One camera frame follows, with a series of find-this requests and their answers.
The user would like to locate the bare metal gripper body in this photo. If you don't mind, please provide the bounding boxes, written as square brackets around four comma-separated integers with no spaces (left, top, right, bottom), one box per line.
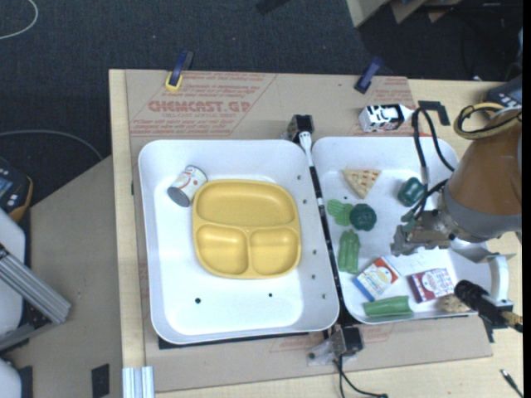
[407,209,456,250]

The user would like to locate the white plastic tray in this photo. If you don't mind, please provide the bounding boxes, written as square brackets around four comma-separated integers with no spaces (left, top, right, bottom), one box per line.
[138,138,341,345]
[310,135,479,326]

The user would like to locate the red and white carton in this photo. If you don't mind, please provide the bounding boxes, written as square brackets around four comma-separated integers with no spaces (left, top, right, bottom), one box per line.
[407,267,456,305]

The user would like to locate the dark green toy pepper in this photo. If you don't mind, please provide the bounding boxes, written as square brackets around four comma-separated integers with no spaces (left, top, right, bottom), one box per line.
[397,176,426,207]

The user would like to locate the dark green toy broccoli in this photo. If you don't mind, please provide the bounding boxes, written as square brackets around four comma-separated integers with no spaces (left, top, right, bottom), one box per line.
[348,203,378,233]

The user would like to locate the blue and white carton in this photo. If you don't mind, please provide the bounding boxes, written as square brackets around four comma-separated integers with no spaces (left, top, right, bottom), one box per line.
[353,255,402,302]

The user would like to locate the light green toy asparagus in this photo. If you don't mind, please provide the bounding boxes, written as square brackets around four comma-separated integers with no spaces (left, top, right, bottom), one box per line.
[337,228,362,275]

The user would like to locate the tan toy biscuit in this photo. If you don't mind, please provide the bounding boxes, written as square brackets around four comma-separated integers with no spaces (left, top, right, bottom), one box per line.
[436,294,472,315]

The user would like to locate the green toy pea pod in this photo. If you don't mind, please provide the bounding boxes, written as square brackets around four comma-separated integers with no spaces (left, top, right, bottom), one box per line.
[363,295,415,318]

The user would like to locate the light green toy grapes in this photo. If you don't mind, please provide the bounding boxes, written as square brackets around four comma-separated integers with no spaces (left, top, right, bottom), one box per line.
[325,198,354,226]

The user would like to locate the toy pizza slice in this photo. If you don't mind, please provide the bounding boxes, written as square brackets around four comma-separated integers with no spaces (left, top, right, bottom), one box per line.
[341,167,382,200]

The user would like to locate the thin black and white rod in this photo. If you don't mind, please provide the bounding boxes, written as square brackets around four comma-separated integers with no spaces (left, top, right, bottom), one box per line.
[298,132,346,328]

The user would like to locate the black and white carton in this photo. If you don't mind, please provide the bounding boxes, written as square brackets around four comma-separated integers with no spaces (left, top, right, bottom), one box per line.
[358,103,406,133]

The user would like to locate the yellow divided plate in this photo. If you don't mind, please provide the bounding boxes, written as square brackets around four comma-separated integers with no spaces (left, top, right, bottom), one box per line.
[192,178,303,280]

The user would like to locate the brown cardboard board red print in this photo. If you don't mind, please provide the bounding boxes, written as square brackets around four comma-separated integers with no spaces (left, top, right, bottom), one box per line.
[124,69,494,393]

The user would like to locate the white and red can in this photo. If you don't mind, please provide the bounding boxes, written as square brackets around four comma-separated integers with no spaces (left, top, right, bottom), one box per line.
[167,164,208,208]

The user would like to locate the black cylinder on white bracket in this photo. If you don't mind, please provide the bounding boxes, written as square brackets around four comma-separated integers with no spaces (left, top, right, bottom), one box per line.
[450,237,516,328]

